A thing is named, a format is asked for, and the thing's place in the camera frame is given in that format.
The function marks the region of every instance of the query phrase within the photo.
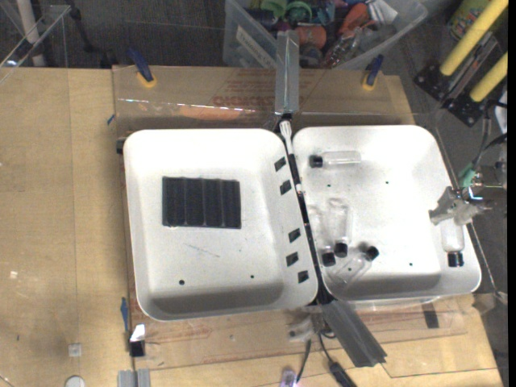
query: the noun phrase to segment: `wooden surface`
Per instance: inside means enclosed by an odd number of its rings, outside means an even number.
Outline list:
[[[73,374],[115,386],[133,365],[119,310],[128,285],[112,88],[109,71],[59,69],[20,69],[0,86],[0,376],[15,387],[63,385]],[[350,368],[343,351],[331,354],[359,387],[500,386],[472,298],[458,303],[465,331],[387,343],[383,366]],[[69,357],[72,343],[80,357]],[[152,387],[274,386],[301,360],[156,370]],[[319,352],[305,374],[301,386],[336,385]]]

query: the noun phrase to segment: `wooden table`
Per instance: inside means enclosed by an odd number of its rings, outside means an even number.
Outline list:
[[[113,114],[110,71],[20,69],[0,86],[0,376],[16,387],[63,385],[73,374],[115,386],[118,371],[133,368],[119,310],[128,285]],[[472,297],[457,302],[463,334],[387,343],[387,364],[375,368],[331,354],[359,387],[501,385]],[[80,356],[69,354],[75,343]],[[153,370],[152,387],[274,386],[301,361]],[[319,352],[300,385],[336,385]]]

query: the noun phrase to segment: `yellow pole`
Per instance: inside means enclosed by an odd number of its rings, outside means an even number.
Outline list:
[[[441,65],[441,73],[444,76],[451,76],[466,56],[475,48],[487,30],[500,17],[503,10],[509,5],[509,0],[491,0],[476,22],[468,30],[468,33],[461,39],[455,48],[448,55]]]
[[[491,93],[498,83],[507,76],[507,68],[509,67],[509,52],[506,52],[505,55],[501,57],[501,59],[493,66],[491,70],[484,76],[484,78],[479,81],[476,86],[473,88],[469,96],[475,102],[482,102],[485,97]]]

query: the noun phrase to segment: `white sticker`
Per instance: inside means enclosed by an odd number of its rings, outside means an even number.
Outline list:
[[[236,31],[236,39],[262,66],[267,69],[276,68],[274,59],[241,26]]]

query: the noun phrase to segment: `yellow tube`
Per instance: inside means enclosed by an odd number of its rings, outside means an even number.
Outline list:
[[[508,5],[509,0],[491,0],[476,22],[471,26],[468,33],[455,46],[441,65],[440,70],[444,76],[451,76],[457,70],[466,56],[475,48],[476,44],[484,37],[484,34]]]
[[[501,59],[493,66],[491,70],[484,76],[484,78],[479,81],[469,96],[475,102],[482,102],[485,97],[491,93],[491,91],[497,86],[501,80],[507,76],[507,68],[509,67],[509,52],[506,52],[505,55],[501,57]]]

